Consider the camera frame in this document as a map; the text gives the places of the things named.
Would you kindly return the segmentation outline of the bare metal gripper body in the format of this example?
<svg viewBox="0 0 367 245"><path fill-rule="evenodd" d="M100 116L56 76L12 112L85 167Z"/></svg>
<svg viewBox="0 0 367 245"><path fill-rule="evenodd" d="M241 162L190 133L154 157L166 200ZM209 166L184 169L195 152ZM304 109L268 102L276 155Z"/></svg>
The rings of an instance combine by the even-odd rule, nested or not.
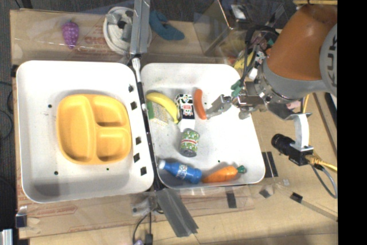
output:
<svg viewBox="0 0 367 245"><path fill-rule="evenodd" d="M231 86L232 104L242 112L256 110L269 112L289 112L289 99L277 93L266 81L240 80Z"/></svg>

